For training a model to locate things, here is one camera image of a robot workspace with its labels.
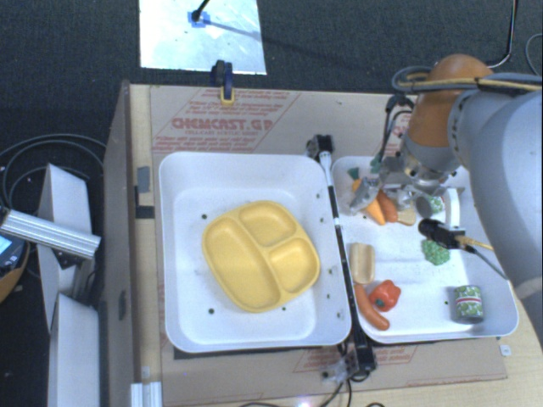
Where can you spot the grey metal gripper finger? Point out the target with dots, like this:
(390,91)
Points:
(405,198)
(362,195)

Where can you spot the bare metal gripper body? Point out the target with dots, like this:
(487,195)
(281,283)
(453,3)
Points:
(407,177)

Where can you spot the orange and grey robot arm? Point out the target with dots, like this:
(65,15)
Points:
(496,151)

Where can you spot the dark orange carrot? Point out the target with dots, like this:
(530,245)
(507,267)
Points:
(389,210)

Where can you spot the tan bread slice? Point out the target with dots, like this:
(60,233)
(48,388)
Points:
(407,218)

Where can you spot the orange carrot with green top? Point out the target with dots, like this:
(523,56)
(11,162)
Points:
(376,212)

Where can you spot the green and white can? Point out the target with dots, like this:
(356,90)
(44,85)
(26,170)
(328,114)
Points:
(433,205)

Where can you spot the thin black and white rod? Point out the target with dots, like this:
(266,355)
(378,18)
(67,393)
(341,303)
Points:
(337,223)

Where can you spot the orange bell pepper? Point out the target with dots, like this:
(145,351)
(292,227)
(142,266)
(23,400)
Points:
(385,296)

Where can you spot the white plastic tray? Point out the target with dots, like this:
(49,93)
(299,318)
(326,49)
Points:
(254,172)
(415,312)

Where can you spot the orange sausage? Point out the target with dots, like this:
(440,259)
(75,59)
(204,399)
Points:
(369,310)

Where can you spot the green can with red band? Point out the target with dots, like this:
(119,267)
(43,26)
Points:
(468,305)

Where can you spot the yellow divided plate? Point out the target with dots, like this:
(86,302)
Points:
(254,261)

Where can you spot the brown cardboard board red print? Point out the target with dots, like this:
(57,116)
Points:
(237,121)

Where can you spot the black cylinder on white bracket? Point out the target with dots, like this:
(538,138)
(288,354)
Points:
(439,230)

